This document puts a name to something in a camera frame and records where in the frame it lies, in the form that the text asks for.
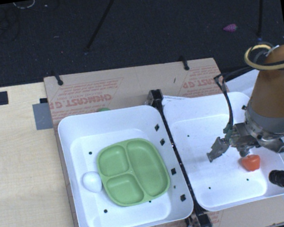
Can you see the pink strawberry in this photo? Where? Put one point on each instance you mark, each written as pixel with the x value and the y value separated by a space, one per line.
pixel 230 28

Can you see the thin black rod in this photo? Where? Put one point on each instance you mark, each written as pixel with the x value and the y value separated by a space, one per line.
pixel 174 148

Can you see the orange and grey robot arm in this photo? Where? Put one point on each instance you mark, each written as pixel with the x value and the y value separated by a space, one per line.
pixel 272 89

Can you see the orange bell pepper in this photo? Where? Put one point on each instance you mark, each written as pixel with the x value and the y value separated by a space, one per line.
pixel 251 163

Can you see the green divided plate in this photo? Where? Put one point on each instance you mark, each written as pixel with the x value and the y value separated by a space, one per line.
pixel 133 171

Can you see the white egg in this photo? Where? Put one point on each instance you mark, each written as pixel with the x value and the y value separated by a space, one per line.
pixel 92 181

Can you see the small green round object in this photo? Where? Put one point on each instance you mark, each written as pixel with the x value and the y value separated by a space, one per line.
pixel 103 109

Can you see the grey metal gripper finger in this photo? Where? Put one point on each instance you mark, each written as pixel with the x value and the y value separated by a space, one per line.
pixel 245 152
pixel 218 149

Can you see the white paper sheet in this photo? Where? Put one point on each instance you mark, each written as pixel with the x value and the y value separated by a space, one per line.
pixel 174 98

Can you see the brown cardboard board red print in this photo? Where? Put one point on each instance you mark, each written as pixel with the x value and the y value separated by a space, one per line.
pixel 127 86

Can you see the white plastic tray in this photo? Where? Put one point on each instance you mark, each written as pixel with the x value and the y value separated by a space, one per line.
pixel 94 219
pixel 219 194

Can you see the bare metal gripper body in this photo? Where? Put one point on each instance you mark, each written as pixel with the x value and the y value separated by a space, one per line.
pixel 244 136

